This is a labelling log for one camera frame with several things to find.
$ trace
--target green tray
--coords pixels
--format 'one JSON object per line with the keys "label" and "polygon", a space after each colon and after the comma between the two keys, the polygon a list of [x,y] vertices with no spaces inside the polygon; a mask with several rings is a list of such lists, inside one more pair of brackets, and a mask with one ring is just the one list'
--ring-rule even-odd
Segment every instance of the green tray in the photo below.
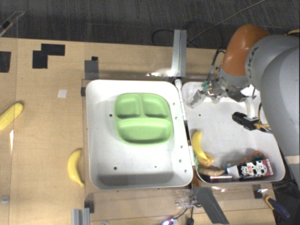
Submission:
{"label": "green tray", "polygon": [[173,136],[173,122],[167,101],[152,93],[125,93],[114,105],[118,137],[126,144],[155,145]]}

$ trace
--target yellow handle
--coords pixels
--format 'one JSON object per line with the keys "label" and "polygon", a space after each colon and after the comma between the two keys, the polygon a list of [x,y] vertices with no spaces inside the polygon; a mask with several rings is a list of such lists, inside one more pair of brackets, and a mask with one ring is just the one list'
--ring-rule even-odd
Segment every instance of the yellow handle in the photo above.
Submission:
{"label": "yellow handle", "polygon": [[202,131],[196,131],[192,136],[192,147],[198,158],[208,160],[201,147]]}
{"label": "yellow handle", "polygon": [[81,181],[79,172],[78,172],[78,162],[81,156],[81,149],[74,151],[67,162],[67,172],[72,181],[77,182],[80,187],[84,186],[84,183]]}
{"label": "yellow handle", "polygon": [[15,103],[10,108],[8,108],[1,116],[0,116],[0,130],[5,129],[9,124],[11,124],[17,116],[23,110],[23,105],[21,103]]}

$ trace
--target wooden table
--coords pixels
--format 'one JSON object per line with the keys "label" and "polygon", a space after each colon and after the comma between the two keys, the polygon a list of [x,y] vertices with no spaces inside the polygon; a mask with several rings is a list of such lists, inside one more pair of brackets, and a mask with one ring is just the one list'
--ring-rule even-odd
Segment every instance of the wooden table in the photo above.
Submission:
{"label": "wooden table", "polygon": [[[48,56],[48,69],[33,69],[32,51],[40,51],[42,43],[65,45],[65,56]],[[9,203],[0,204],[1,224],[69,225],[72,209],[82,209],[85,200],[84,188],[72,182],[67,173],[68,157],[83,147],[84,61],[97,56],[103,75],[132,72],[144,75],[171,67],[173,49],[0,38],[0,51],[12,53],[9,73],[0,73],[0,113],[15,101],[24,103],[24,111],[14,124],[0,131],[0,195],[10,196]],[[187,49],[187,74],[205,76],[214,52]],[[61,89],[67,90],[66,98],[58,98]],[[217,192],[216,198],[230,224],[275,224],[273,213],[263,200],[254,199],[251,186],[224,188],[231,192]],[[262,188],[274,197],[271,184],[264,184]],[[170,214],[145,216],[151,209],[151,203],[145,202],[140,216],[109,222],[112,225],[158,225],[170,217]],[[181,212],[174,210],[171,204],[166,205],[166,210],[174,211],[173,215]],[[180,224],[185,224],[187,216],[188,213],[179,219]],[[203,209],[194,211],[194,219],[195,225],[211,224]]]}

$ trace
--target white paper piece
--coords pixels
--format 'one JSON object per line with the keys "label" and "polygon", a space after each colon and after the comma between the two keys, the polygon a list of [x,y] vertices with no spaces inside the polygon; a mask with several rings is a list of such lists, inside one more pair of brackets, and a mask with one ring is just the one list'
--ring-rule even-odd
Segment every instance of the white paper piece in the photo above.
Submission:
{"label": "white paper piece", "polygon": [[67,98],[67,89],[60,89],[59,91],[58,91],[58,95],[57,95],[57,97],[58,98]]}

